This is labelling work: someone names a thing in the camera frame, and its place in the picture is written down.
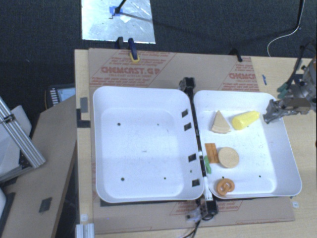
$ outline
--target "cardboard sheet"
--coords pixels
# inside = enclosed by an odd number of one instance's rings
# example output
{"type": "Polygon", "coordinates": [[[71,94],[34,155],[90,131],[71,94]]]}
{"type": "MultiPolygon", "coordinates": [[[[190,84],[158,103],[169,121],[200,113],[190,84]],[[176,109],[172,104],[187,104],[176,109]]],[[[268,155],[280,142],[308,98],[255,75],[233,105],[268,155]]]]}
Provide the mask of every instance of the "cardboard sheet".
{"type": "MultiPolygon", "coordinates": [[[[138,52],[133,63],[126,50],[89,50],[90,98],[100,86],[177,89],[184,77],[194,77],[199,90],[259,91],[250,57],[239,63],[235,56],[138,52]]],[[[94,118],[91,114],[91,141],[94,118]]],[[[96,234],[190,228],[186,215],[194,201],[108,204],[96,193],[95,151],[92,144],[93,222],[96,234]]],[[[290,199],[261,198],[219,201],[219,214],[202,226],[224,226],[295,220],[290,199]]]]}

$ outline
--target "round toy bread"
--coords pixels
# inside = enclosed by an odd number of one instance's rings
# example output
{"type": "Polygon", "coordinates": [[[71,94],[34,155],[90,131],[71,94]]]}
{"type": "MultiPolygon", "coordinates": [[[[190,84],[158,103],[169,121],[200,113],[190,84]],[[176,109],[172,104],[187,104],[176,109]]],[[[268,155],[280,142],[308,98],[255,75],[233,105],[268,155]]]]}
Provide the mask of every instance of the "round toy bread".
{"type": "Polygon", "coordinates": [[[239,154],[231,147],[223,147],[218,152],[218,157],[225,168],[234,168],[239,163],[239,154]]]}

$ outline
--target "white plastic tray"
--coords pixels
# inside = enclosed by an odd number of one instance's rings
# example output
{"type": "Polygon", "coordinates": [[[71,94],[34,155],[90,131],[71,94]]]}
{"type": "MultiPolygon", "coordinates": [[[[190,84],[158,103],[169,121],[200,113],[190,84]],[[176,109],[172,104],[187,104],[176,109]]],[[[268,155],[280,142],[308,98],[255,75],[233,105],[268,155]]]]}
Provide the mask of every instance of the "white plastic tray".
{"type": "Polygon", "coordinates": [[[194,97],[203,154],[205,143],[234,148],[239,156],[238,166],[227,169],[211,164],[209,187],[214,195],[223,199],[292,196],[301,191],[302,183],[288,140],[283,120],[266,124],[262,115],[249,127],[227,134],[210,131],[219,110],[231,125],[234,116],[247,112],[266,113],[273,96],[266,93],[199,91],[194,97]],[[234,181],[233,192],[221,196],[216,185],[222,178],[234,181]]]}
{"type": "Polygon", "coordinates": [[[95,91],[93,107],[101,199],[119,203],[201,196],[191,106],[183,92],[106,86],[95,91]],[[192,155],[196,159],[189,161],[192,155]]]}

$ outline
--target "orange toy food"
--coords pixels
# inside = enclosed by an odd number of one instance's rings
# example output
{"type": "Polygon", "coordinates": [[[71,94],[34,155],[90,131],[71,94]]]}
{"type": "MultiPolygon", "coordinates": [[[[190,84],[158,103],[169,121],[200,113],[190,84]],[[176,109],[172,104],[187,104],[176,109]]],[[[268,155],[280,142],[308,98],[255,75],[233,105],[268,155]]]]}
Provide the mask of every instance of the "orange toy food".
{"type": "Polygon", "coordinates": [[[222,179],[220,182],[217,184],[217,192],[221,195],[224,196],[228,192],[232,192],[234,190],[234,182],[230,179],[222,179]]]}
{"type": "Polygon", "coordinates": [[[208,156],[209,163],[219,163],[218,153],[216,149],[216,144],[207,143],[205,144],[206,152],[208,156]]]}

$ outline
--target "wooden table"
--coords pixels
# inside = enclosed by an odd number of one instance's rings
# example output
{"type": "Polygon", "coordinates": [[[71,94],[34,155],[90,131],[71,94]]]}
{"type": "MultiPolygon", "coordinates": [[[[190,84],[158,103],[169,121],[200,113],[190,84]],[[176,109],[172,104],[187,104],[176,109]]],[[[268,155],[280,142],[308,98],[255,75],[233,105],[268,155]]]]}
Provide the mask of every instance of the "wooden table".
{"type": "MultiPolygon", "coordinates": [[[[251,57],[256,73],[259,89],[273,96],[277,96],[276,89],[284,83],[294,67],[296,59],[292,58],[262,58],[251,57]]],[[[76,67],[76,107],[80,107],[80,96],[89,96],[88,51],[75,51],[76,67]]],[[[90,119],[89,112],[82,114],[82,119],[90,119]]],[[[195,237],[226,237],[226,238],[302,238],[313,237],[317,233],[317,168],[316,168],[316,114],[297,115],[284,118],[289,140],[297,162],[303,183],[301,193],[294,197],[299,205],[294,208],[296,221],[237,225],[225,227],[199,228],[195,237]]],[[[89,128],[78,129],[78,137],[90,137],[89,128]]],[[[91,174],[91,145],[90,143],[78,143],[78,170],[79,170],[79,210],[87,214],[87,221],[81,224],[93,222],[92,205],[92,174],[91,174]]],[[[187,234],[188,230],[164,230],[150,232],[134,232],[121,234],[96,235],[97,238],[178,238],[187,234]]]]}

